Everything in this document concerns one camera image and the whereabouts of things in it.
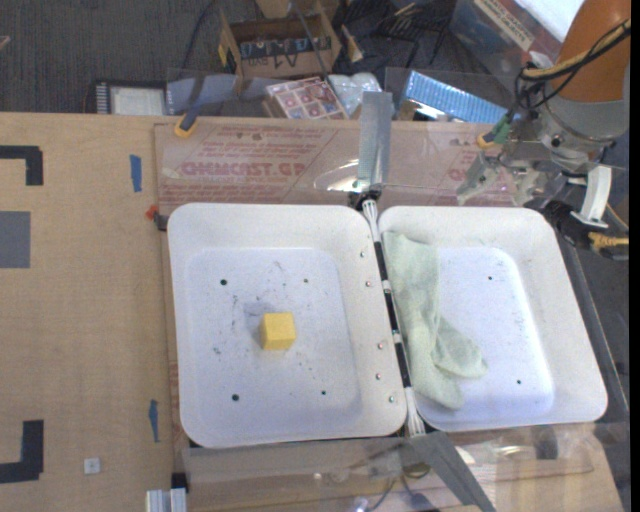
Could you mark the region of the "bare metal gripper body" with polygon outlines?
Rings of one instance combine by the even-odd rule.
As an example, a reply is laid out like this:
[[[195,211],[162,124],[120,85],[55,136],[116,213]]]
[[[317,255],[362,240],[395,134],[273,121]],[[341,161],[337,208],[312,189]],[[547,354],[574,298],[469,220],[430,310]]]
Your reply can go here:
[[[514,122],[498,161],[507,168],[585,175],[600,161],[608,140],[583,137],[543,118]]]

